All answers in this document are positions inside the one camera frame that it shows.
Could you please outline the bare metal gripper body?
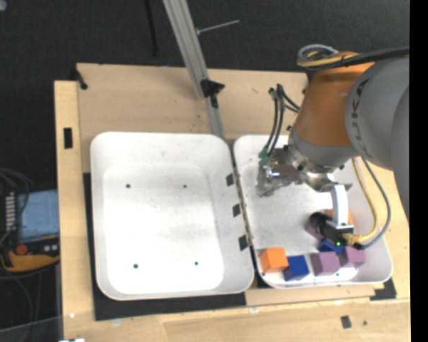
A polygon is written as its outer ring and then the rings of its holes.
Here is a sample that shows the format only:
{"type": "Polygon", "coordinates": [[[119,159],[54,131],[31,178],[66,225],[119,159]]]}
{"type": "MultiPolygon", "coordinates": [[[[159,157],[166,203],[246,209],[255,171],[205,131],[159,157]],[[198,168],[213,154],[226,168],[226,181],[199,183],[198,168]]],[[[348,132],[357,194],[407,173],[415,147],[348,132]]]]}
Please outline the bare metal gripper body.
{"type": "Polygon", "coordinates": [[[337,184],[335,167],[326,167],[311,161],[294,147],[273,150],[265,165],[268,182],[273,177],[283,177],[285,186],[306,184],[316,192],[329,192],[337,184]]]}

